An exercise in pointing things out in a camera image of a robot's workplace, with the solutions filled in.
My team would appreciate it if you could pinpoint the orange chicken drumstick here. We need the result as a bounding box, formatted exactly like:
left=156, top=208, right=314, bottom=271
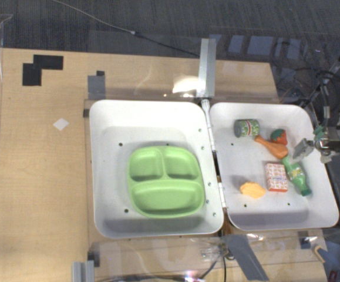
left=254, top=135, right=289, bottom=160

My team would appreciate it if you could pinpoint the green divided plate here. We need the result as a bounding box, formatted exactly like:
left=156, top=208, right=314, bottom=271
left=127, top=145, right=206, bottom=219

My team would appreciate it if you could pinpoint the white plastic tray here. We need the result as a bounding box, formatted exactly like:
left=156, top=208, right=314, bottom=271
left=209, top=102, right=340, bottom=233
left=89, top=99, right=225, bottom=240

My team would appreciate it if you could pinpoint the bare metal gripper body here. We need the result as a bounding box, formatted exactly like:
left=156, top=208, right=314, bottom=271
left=314, top=133, right=340, bottom=165

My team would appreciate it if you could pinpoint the green and white can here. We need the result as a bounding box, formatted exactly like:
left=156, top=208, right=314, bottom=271
left=233, top=119, right=261, bottom=139

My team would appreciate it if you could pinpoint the red strawberry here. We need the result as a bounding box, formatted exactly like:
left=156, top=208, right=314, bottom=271
left=270, top=129, right=289, bottom=146

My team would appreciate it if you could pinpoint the yellow ridged crisp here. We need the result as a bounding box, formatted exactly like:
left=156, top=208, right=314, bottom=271
left=239, top=182, right=267, bottom=200

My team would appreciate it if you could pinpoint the thin black and white rod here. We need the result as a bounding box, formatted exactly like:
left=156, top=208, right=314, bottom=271
left=201, top=98, right=228, bottom=209

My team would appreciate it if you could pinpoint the orange and white carton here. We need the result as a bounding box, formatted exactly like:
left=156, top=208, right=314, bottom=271
left=264, top=162, right=289, bottom=193

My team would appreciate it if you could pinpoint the green plastic bottle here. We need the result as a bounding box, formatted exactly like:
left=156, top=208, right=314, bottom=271
left=281, top=154, right=312, bottom=197

